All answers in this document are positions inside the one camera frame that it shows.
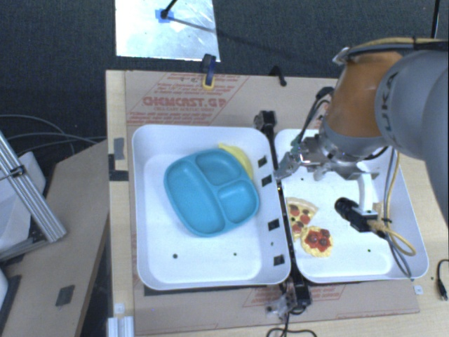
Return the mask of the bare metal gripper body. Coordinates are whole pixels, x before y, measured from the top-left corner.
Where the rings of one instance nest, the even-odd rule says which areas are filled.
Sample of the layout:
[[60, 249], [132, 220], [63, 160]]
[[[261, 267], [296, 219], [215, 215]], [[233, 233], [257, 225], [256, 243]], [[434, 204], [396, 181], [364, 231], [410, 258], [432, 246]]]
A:
[[355, 168], [358, 157], [344, 153], [327, 136], [315, 134], [299, 144], [300, 163], [307, 168], [350, 169]]

